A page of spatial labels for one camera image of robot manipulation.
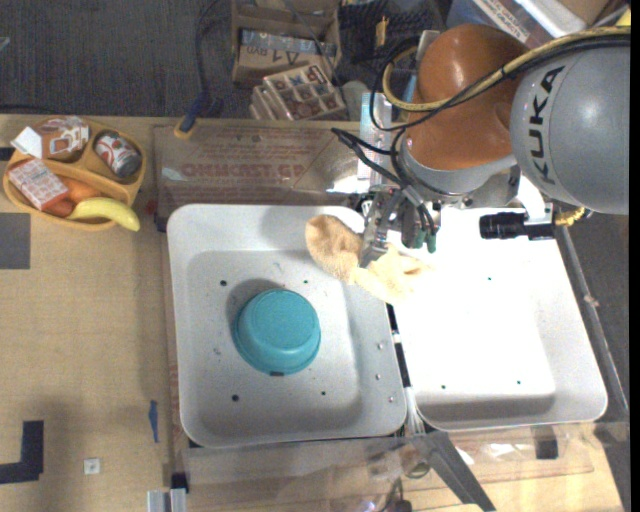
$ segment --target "yellow towel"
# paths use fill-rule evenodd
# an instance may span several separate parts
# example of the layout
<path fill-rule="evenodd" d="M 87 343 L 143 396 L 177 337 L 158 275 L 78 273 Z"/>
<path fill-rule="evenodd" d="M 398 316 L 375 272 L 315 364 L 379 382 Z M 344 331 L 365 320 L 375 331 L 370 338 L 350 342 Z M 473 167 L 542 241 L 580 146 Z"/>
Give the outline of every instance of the yellow towel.
<path fill-rule="evenodd" d="M 431 267 L 411 256 L 400 254 L 392 244 L 387 253 L 367 268 L 358 266 L 362 236 L 331 215 L 307 221 L 307 249 L 325 272 L 347 284 L 357 284 L 388 304 L 407 300 Z"/>

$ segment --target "wooden surface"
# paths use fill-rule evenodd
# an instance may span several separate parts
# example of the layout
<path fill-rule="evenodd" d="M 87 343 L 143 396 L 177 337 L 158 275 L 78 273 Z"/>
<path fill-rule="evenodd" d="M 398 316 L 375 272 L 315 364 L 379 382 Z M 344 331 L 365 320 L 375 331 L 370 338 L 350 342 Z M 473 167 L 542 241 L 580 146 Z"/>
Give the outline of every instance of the wooden surface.
<path fill-rule="evenodd" d="M 0 116 L 0 147 L 37 119 Z M 96 120 L 131 134 L 151 157 L 153 127 L 175 122 Z M 115 227 L 85 233 L 32 218 L 31 269 L 0 270 L 0 464 L 19 460 L 23 421 L 45 425 L 44 473 L 37 482 L 0 485 L 3 512 L 144 511 L 147 491 L 169 482 L 174 456 L 162 277 L 166 239 L 145 213 L 155 198 L 150 160 L 134 204 L 140 232 Z M 0 212 L 17 211 L 0 194 Z M 159 443 L 147 417 L 152 400 L 158 403 Z M 585 447 L 593 471 L 488 483 L 485 489 L 501 511 L 621 511 L 601 446 L 587 436 Z M 101 473 L 85 475 L 83 461 L 94 457 Z M 407 497 L 414 510 L 451 510 L 456 503 L 446 489 Z M 188 510 L 213 509 L 207 499 L 194 491 Z M 304 510 L 331 510 L 326 502 L 307 505 Z M 274 507 L 254 504 L 251 510 Z"/>

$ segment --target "toy banana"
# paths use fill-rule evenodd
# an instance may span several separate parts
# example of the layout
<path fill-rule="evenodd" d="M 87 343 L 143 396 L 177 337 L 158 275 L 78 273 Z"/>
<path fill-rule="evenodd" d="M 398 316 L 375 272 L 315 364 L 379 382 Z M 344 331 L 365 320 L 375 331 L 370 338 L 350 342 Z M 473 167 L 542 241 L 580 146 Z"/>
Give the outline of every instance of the toy banana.
<path fill-rule="evenodd" d="M 131 231 L 140 229 L 140 219 L 129 206 L 110 197 L 92 197 L 80 201 L 67 217 L 70 220 L 106 218 Z"/>

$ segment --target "soda can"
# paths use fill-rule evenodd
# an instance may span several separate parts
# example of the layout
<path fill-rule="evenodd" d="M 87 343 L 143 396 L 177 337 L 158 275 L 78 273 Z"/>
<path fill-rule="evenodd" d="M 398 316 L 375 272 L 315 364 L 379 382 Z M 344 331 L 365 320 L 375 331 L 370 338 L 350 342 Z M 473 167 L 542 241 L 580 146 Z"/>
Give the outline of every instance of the soda can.
<path fill-rule="evenodd" d="M 117 132 L 106 132 L 96 139 L 95 150 L 119 178 L 131 176 L 140 168 L 142 157 Z"/>

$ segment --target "blue lid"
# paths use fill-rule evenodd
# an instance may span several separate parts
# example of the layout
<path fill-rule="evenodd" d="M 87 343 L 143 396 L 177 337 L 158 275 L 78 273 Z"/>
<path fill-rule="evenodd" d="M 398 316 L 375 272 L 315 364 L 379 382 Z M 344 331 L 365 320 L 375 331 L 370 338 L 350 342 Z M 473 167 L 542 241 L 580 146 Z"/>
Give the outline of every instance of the blue lid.
<path fill-rule="evenodd" d="M 248 301 L 233 326 L 236 349 L 256 370 L 291 374 L 311 364 L 320 348 L 320 322 L 302 295 L 267 290 Z"/>

